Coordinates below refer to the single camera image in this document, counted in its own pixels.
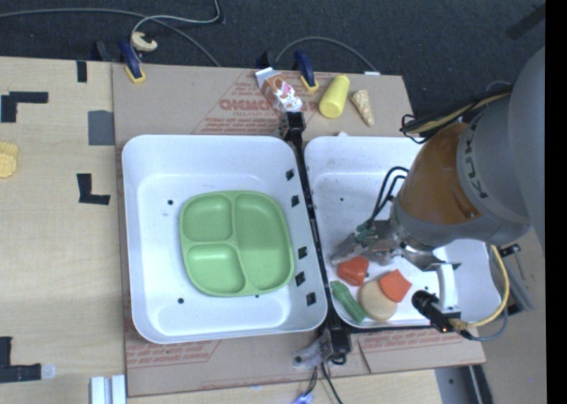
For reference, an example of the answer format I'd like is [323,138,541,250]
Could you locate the black block with thin wires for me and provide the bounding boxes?
[324,325,353,358]
[276,111,308,143]

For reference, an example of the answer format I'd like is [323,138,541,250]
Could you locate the orange toy pepper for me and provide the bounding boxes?
[336,256,370,287]

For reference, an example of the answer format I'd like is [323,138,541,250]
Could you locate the green divided plate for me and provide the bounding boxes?
[178,190,296,299]

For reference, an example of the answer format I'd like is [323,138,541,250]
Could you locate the green toy pea pod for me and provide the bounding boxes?
[330,280,368,325]

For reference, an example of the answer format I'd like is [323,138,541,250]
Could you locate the orange toy wedge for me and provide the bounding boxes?
[377,268,414,304]

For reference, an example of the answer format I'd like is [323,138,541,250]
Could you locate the black cylinder on white bracket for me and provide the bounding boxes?
[410,261,464,333]

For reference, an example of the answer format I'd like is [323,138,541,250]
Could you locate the white and orange carton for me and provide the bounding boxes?
[254,66,305,114]

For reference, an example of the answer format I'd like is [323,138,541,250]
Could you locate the yellow bottle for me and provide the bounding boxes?
[317,74,352,120]

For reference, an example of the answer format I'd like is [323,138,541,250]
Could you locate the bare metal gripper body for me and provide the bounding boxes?
[354,219,438,271]

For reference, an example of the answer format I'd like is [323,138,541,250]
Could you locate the yellow toy corn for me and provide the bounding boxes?
[0,140,20,180]

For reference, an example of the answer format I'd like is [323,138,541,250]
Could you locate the beige round biscuit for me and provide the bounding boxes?
[357,278,399,323]

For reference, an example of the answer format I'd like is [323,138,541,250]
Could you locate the white plastic tray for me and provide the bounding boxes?
[120,133,330,346]
[303,135,504,330]

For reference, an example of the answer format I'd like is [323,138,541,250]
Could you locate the brown cardboard board, red print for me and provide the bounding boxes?
[110,62,487,398]

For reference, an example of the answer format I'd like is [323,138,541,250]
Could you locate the beige bitten doughnut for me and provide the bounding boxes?
[130,30,159,53]

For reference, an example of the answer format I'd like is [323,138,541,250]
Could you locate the beige toy cone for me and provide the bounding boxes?
[349,89,377,128]

